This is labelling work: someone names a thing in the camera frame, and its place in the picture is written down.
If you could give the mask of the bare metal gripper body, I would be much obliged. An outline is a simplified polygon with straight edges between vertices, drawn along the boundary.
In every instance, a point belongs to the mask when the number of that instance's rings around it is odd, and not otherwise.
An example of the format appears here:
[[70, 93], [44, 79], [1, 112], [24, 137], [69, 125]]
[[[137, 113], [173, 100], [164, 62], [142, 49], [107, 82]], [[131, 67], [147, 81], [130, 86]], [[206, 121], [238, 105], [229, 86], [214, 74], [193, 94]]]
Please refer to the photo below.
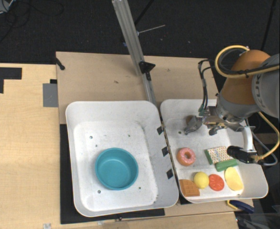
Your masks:
[[220, 105], [208, 106], [201, 114], [203, 124], [210, 129], [217, 127], [240, 129], [243, 127], [241, 123], [247, 118], [246, 116], [230, 113]]

